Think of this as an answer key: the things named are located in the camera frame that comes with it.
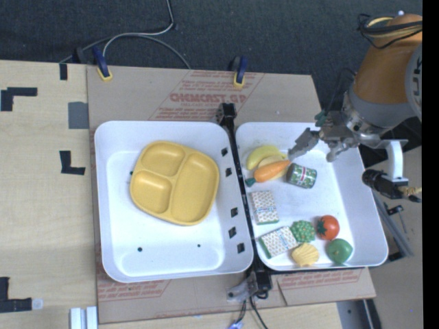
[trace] black cable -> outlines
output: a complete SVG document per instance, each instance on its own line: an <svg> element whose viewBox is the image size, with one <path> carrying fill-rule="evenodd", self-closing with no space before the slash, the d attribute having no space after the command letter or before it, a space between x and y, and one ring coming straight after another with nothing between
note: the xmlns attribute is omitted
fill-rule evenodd
<svg viewBox="0 0 439 329"><path fill-rule="evenodd" d="M419 197L417 197L417 196L415 196L415 195L410 195L410 196L408 197L408 199L409 199L411 202L417 202L417 203L421 203L421 202L422 202L422 199L419 198Z"/></svg>
<svg viewBox="0 0 439 329"><path fill-rule="evenodd" d="M341 84L341 83L342 83L342 74L343 74L344 71L349 72L353 77L356 76L356 73L355 73L354 71L352 71L351 69L347 68L347 67L344 67L344 68L338 73L338 76L337 76L337 82L335 83L335 90L334 90L334 92L333 92L333 94L332 94L332 96L331 96L331 100L329 101L328 106L326 107L326 110L324 111L326 115L328 115L328 112L331 111L332 106L333 106L333 102L334 102L334 100L335 100L335 96L339 93L340 87L341 87L341 85L342 85L342 84Z"/></svg>
<svg viewBox="0 0 439 329"><path fill-rule="evenodd" d="M99 40L83 47L82 51L89 50L92 47L94 47L95 45L102 44L103 42L105 42L106 43L104 46L104 55L105 55L105 50L114 40L121 38L121 37L124 37L124 36L139 36L142 38L147 38L147 39L153 40L155 42L158 42L158 43L162 44L163 46L165 46L166 48L168 48L169 50L173 51L184 62L184 64L186 64L187 68L190 69L190 66L187 63L187 61L174 48L170 47L165 42L161 42L157 39L150 38L151 36L157 36L157 35L164 34L175 27L174 13L172 12L171 0L166 0L166 4L167 4L170 22L169 22L168 27L166 27L164 30L161 30L161 31L156 32L156 33L139 32L139 33L124 33L124 34L119 34L116 36L109 36L106 38L99 39ZM65 63L65 62L68 62L72 59L73 59L73 55L70 55L70 56L66 57L65 59L59 61L59 63Z"/></svg>
<svg viewBox="0 0 439 329"><path fill-rule="evenodd" d="M258 319L261 322L262 326L264 327L264 329L268 329L268 327L266 326L266 324L262 320L258 310L256 309L256 306L254 305L253 297L252 296L250 296L250 304L252 305L252 308L253 308L254 312L256 313L256 316L258 317Z"/></svg>
<svg viewBox="0 0 439 329"><path fill-rule="evenodd" d="M402 23L400 25L386 25L384 27L375 27L376 24L384 21L390 21L395 17L395 15L370 16L368 14L359 14L357 17L357 30L359 30L360 34L376 49L385 49L386 47L389 47L397 41L410 38L411 36L422 32L422 20ZM396 36L396 38L381 46L376 45L372 40L372 38L389 38L392 36Z"/></svg>
<svg viewBox="0 0 439 329"><path fill-rule="evenodd" d="M242 319L244 319L244 316L246 315L246 309L247 309L247 301L244 300L244 302L242 303L241 312L239 313L239 317L235 321L235 323L239 323L240 321L242 321Z"/></svg>

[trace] white cable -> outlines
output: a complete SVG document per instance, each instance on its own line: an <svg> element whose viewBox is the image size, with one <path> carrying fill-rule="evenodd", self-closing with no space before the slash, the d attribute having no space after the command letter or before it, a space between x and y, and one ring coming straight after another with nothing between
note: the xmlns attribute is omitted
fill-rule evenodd
<svg viewBox="0 0 439 329"><path fill-rule="evenodd" d="M167 44L166 42L163 42L163 41L156 39L156 38L152 38L151 36L146 35L144 33L126 33L125 36L134 36L137 38L144 38L144 39L148 39L148 40L152 40L154 42L157 42L158 44L163 45L164 47L166 47L169 50L171 50L172 52L174 52L183 61L183 63L186 65L186 67L188 69L191 69L191 66L189 66L189 63L185 60L185 58L181 55L181 53L179 53L177 50L175 50L171 45Z"/></svg>
<svg viewBox="0 0 439 329"><path fill-rule="evenodd" d="M142 37L142 36L160 36L166 32L168 32L173 26L174 26L174 16L172 14L172 8L171 3L169 0L166 0L167 10L169 12L169 17L171 18L171 23L164 29L159 32L154 33L143 33L143 32L128 32L128 33L122 33L118 34L116 36L113 36L104 46L104 50L102 51L102 55L105 57L105 53L107 51L108 46L115 41L116 39L123 38L125 36L136 36L136 37Z"/></svg>

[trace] green apple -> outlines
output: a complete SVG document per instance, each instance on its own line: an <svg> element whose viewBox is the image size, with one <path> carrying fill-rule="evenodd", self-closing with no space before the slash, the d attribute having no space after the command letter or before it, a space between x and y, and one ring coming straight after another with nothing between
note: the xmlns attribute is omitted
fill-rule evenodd
<svg viewBox="0 0 439 329"><path fill-rule="evenodd" d="M334 239L327 245L328 257L335 263L341 265L351 257L353 247L344 239Z"/></svg>

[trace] black tape mark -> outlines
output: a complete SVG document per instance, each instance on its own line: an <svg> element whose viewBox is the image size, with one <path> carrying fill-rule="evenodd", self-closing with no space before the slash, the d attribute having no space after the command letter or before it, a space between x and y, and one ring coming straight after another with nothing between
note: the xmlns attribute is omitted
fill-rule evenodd
<svg viewBox="0 0 439 329"><path fill-rule="evenodd" d="M9 278L1 277L0 278L0 301L4 301L8 299L8 286L9 286Z"/></svg>
<svg viewBox="0 0 439 329"><path fill-rule="evenodd" d="M37 88L7 88L6 90L2 90L0 111L12 111L14 96L37 96L37 94Z"/></svg>
<svg viewBox="0 0 439 329"><path fill-rule="evenodd" d="M60 63L60 80L67 80L67 64Z"/></svg>
<svg viewBox="0 0 439 329"><path fill-rule="evenodd" d="M88 129L88 104L69 102L69 129Z"/></svg>
<svg viewBox="0 0 439 329"><path fill-rule="evenodd" d="M71 151L60 151L61 173L84 175L85 167L71 166Z"/></svg>
<svg viewBox="0 0 439 329"><path fill-rule="evenodd" d="M32 310L32 298L8 299L9 278L0 278L0 313Z"/></svg>

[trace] tomato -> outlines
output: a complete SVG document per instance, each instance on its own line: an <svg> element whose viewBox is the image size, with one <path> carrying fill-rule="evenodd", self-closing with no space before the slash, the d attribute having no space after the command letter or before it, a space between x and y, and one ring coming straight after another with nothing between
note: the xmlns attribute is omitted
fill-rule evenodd
<svg viewBox="0 0 439 329"><path fill-rule="evenodd" d="M317 234L324 240L332 240L340 231L338 220L331 215L325 215L317 221Z"/></svg>
<svg viewBox="0 0 439 329"><path fill-rule="evenodd" d="M328 257L341 265L351 257L353 247L344 239L334 239L327 245Z"/></svg>

